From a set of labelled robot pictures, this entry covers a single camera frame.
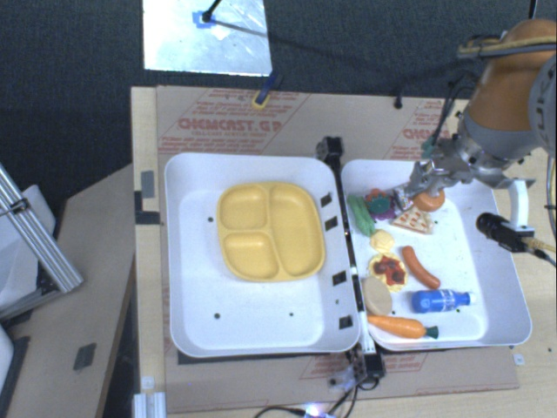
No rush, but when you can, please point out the pale yellow lump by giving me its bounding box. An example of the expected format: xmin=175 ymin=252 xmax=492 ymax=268
xmin=369 ymin=228 xmax=396 ymax=254

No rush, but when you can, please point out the yellow divided plate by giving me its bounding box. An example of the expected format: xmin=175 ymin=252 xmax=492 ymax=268
xmin=215 ymin=181 xmax=327 ymax=284

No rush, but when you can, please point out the thin black and white rod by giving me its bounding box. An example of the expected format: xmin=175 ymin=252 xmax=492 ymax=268
xmin=326 ymin=153 xmax=376 ymax=357

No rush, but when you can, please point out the black block with thin wires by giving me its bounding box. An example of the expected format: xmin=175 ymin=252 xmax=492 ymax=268
xmin=316 ymin=136 xmax=346 ymax=164
xmin=345 ymin=349 xmax=387 ymax=385

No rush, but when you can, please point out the brown cardboard board red print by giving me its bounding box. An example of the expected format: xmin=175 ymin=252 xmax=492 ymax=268
xmin=154 ymin=85 xmax=521 ymax=414

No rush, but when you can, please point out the pizza slice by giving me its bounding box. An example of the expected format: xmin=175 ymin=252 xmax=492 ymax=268
xmin=391 ymin=206 xmax=435 ymax=235

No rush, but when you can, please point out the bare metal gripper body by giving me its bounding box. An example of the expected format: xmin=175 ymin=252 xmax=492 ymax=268
xmin=433 ymin=138 xmax=520 ymax=190

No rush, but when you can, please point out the white plastic tray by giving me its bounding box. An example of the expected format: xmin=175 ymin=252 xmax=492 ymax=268
xmin=340 ymin=158 xmax=534 ymax=352
xmin=164 ymin=152 xmax=363 ymax=359

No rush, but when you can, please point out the green pea pod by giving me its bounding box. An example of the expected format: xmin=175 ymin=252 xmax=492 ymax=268
xmin=346 ymin=193 xmax=378 ymax=239

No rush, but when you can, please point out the beige round biscuit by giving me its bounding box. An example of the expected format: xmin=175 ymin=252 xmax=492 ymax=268
xmin=361 ymin=275 xmax=394 ymax=317

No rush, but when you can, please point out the yellow tart with red topping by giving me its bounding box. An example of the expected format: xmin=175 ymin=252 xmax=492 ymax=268
xmin=367 ymin=253 xmax=409 ymax=294

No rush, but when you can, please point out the blue bottle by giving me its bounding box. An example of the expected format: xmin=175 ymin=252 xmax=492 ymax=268
xmin=410 ymin=288 xmax=477 ymax=314

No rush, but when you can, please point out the black cylinder on white bracket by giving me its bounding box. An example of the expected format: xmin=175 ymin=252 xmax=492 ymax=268
xmin=475 ymin=179 xmax=537 ymax=253

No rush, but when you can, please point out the orange carrot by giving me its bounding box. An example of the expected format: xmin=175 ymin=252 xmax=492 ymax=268
xmin=366 ymin=313 xmax=440 ymax=340

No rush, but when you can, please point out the orange red sausage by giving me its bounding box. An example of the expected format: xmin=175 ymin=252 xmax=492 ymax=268
xmin=400 ymin=245 xmax=442 ymax=291

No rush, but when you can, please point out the small white printed packet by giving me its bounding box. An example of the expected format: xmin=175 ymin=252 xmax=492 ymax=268
xmin=391 ymin=187 xmax=414 ymax=211

